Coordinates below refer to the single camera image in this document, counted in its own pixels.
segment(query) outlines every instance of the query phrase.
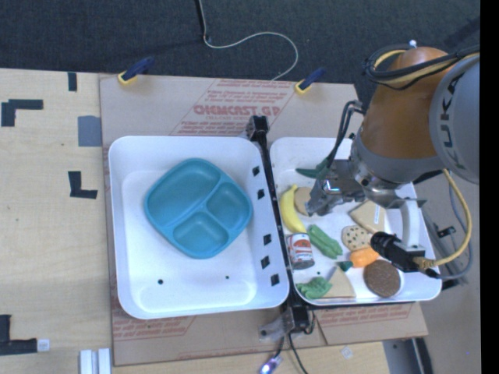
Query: blue clip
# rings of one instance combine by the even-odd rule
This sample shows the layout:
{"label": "blue clip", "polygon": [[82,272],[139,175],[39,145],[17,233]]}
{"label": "blue clip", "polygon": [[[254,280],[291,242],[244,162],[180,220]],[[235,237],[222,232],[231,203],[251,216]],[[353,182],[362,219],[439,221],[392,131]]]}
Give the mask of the blue clip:
{"label": "blue clip", "polygon": [[313,82],[318,81],[323,74],[325,74],[326,70],[324,68],[319,68],[310,73],[304,80],[298,82],[295,85],[295,91],[298,94],[305,94]]}
{"label": "blue clip", "polygon": [[118,80],[123,85],[130,84],[133,80],[136,79],[137,75],[147,72],[153,64],[154,57],[141,59],[136,64],[128,68],[125,72],[120,73],[118,75]]}

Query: red and white can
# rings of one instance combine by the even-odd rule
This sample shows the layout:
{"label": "red and white can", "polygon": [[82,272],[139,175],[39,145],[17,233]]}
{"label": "red and white can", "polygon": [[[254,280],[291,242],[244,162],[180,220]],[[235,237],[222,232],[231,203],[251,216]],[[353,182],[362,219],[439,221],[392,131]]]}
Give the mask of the red and white can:
{"label": "red and white can", "polygon": [[286,238],[288,254],[293,269],[301,270],[315,264],[312,245],[307,233],[295,233]]}

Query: cardboard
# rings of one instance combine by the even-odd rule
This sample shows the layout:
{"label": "cardboard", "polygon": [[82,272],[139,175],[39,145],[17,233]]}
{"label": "cardboard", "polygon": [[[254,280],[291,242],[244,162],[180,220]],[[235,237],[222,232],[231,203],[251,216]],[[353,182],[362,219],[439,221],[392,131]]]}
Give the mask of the cardboard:
{"label": "cardboard", "polygon": [[[276,343],[261,341],[258,327],[278,318],[279,308],[152,320],[123,312],[116,294],[108,148],[122,136],[244,136],[252,115],[267,116],[269,144],[285,136],[336,137],[343,107],[356,99],[354,87],[315,83],[298,95],[292,82],[139,76],[123,86],[106,75],[100,79],[100,99],[114,364],[274,351]],[[355,132],[361,119],[354,115],[349,131]],[[315,330],[297,334],[297,348],[427,334],[418,303],[317,310],[315,315]]]}

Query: blue plate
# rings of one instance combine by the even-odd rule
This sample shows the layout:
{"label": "blue plate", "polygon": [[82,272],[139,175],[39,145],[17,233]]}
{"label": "blue plate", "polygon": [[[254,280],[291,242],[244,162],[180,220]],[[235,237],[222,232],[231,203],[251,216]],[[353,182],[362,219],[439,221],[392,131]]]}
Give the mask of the blue plate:
{"label": "blue plate", "polygon": [[200,158],[185,160],[163,175],[147,192],[144,209],[157,231],[197,259],[227,248],[253,214],[241,187]]}

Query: white tray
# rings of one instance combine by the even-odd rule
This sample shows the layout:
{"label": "white tray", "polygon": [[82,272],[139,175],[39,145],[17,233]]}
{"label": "white tray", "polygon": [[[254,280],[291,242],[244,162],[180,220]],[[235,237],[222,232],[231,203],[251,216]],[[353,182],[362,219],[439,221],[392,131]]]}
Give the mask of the white tray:
{"label": "white tray", "polygon": [[[291,185],[298,187],[312,187],[314,179],[307,178],[296,172],[296,168],[315,168],[332,150],[335,139],[323,138],[303,138],[303,137],[285,137],[278,139],[271,146],[272,170],[274,172],[274,182],[278,197]],[[352,141],[346,139],[338,149],[336,157],[346,159],[349,156]],[[412,184],[406,185],[398,190],[401,197],[416,197],[416,192]],[[333,212],[325,215],[313,215],[307,217],[299,213],[302,222],[308,227],[316,224],[324,230],[329,236],[336,239],[344,250],[343,256],[339,256],[337,261],[348,260],[348,250],[342,244],[342,229],[345,226],[355,224],[349,216],[349,211],[358,206],[358,203],[346,203],[335,206]],[[434,258],[434,250],[430,243],[426,226],[423,221],[423,215],[420,216],[420,244],[426,248],[426,257]],[[386,210],[385,231],[388,233],[402,234],[402,217],[399,210]],[[285,235],[291,232],[285,227]],[[295,284],[306,283],[313,277],[321,275],[328,278],[333,266],[334,260],[322,255],[316,247],[313,249],[313,258],[315,265],[305,270],[293,270],[292,276]],[[356,298],[329,298],[307,300],[312,305],[355,305],[355,304],[373,304],[389,302],[414,302],[430,300],[438,296],[441,291],[441,280],[430,278],[422,273],[403,273],[399,271],[402,280],[402,286],[399,293],[391,298],[381,298],[371,292],[364,280],[363,269],[351,268],[346,272],[352,286],[356,291]]]}
{"label": "white tray", "polygon": [[[153,228],[143,210],[148,189],[169,169],[193,157],[217,165],[253,204],[245,230],[209,259],[180,252]],[[111,145],[109,169],[118,297],[131,316],[156,319],[266,309],[286,299],[288,275],[264,166],[250,141],[127,136]]]}

